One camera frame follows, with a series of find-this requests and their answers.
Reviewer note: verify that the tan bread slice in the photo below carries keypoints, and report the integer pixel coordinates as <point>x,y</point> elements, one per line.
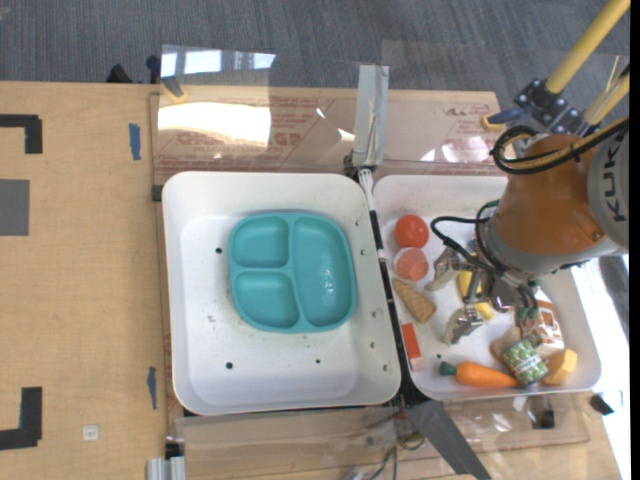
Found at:
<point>501,345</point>

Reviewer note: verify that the teal divided plate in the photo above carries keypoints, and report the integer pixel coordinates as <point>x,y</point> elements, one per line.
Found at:
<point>300,268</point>

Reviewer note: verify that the white and brown carton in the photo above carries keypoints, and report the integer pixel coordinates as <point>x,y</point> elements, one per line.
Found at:
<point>550,325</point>

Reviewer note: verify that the green can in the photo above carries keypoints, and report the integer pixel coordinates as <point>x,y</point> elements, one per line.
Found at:
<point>525,363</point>

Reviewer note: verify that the tan waffle cone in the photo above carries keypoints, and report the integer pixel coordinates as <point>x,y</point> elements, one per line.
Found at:
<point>414,300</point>

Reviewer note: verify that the red tomato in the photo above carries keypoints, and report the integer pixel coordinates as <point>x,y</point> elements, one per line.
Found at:
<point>411,230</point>

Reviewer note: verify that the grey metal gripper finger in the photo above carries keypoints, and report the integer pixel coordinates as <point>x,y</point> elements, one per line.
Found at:
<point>442,270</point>
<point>461,325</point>

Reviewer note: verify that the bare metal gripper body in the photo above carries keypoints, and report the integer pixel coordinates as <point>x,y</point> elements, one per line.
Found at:
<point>500,288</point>

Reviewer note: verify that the yellow banana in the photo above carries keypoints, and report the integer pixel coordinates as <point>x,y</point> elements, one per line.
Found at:
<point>465,283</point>

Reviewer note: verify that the brown cardboard board, red print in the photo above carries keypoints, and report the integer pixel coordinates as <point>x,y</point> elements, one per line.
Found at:
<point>310,118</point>

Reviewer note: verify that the orange carrot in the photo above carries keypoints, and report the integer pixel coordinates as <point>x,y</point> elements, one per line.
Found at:
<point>482,375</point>

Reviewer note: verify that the orange plastic cup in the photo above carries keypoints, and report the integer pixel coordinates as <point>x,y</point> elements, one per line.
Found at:
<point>411,264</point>

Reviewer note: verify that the yellow cheese wedge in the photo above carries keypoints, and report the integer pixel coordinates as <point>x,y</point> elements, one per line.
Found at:
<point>561,368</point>

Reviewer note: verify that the white plastic tray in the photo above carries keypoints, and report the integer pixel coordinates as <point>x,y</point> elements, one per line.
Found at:
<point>200,318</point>
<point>450,198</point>

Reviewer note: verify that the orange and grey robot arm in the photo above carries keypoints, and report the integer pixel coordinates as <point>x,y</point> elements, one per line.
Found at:
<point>545,208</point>

